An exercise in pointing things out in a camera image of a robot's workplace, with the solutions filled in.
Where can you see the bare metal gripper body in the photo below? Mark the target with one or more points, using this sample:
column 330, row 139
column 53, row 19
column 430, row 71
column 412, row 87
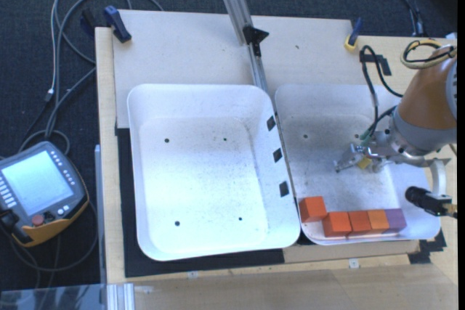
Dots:
column 387, row 147

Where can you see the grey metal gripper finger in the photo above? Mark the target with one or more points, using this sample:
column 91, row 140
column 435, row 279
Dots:
column 345, row 163
column 380, row 164

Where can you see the yellow cube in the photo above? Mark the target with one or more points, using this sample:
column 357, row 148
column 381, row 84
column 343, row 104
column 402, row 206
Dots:
column 364, row 164

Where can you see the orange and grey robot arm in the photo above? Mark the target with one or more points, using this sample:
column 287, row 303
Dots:
column 423, row 98

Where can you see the white plastic tray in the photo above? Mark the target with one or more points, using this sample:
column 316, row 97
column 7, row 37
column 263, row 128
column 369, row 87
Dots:
column 203, row 174
column 327, row 170

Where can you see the red-orange cube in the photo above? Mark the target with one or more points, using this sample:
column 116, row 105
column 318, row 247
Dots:
column 312, row 208

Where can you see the light orange cube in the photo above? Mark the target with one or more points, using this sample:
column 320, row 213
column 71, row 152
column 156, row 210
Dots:
column 378, row 220

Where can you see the purple cube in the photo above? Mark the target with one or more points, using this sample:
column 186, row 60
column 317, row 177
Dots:
column 396, row 219

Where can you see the pale wood board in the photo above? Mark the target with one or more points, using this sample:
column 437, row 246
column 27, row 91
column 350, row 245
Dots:
column 189, row 54

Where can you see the black cylinder on white bracket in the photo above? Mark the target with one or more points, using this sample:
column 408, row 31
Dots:
column 421, row 197

